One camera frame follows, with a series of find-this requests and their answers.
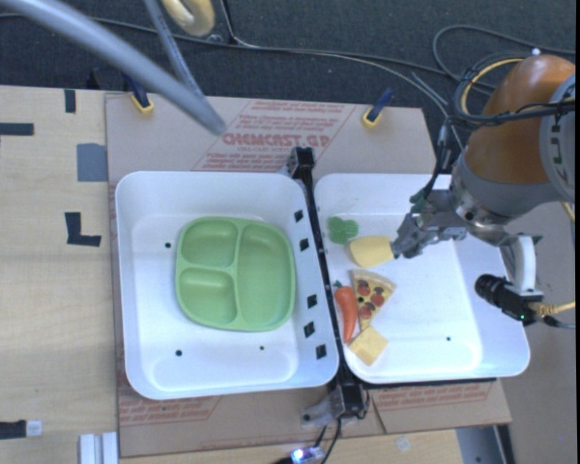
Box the green divided plate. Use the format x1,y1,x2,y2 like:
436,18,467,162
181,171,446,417
174,216,298,334

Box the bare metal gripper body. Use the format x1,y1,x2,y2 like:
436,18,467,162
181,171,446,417
414,189,519,247

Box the white plastic tray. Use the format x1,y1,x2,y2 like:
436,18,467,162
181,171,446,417
114,169,341,402
313,172,533,386

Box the black block with thin wires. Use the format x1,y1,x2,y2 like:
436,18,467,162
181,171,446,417
288,146,317,180
333,382,369,419

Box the pale yellow cheese block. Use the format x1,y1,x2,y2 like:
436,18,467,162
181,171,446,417
347,325,390,368

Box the brown cardboard board, red print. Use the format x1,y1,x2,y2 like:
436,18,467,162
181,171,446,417
104,93,513,459

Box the thin black rod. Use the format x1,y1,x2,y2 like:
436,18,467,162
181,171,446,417
301,174,350,386

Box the black cylinder on white bracket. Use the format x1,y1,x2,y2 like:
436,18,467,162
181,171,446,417
474,233,545,327

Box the orange toy carrot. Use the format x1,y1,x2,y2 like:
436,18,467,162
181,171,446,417
333,279,360,345

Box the pale yellow toy fruit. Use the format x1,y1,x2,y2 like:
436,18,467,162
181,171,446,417
347,235,396,269

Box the green toy broccoli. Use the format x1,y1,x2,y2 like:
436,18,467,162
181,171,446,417
326,216,361,247

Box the toy pizza slice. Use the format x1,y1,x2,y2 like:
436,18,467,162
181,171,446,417
349,268,398,334

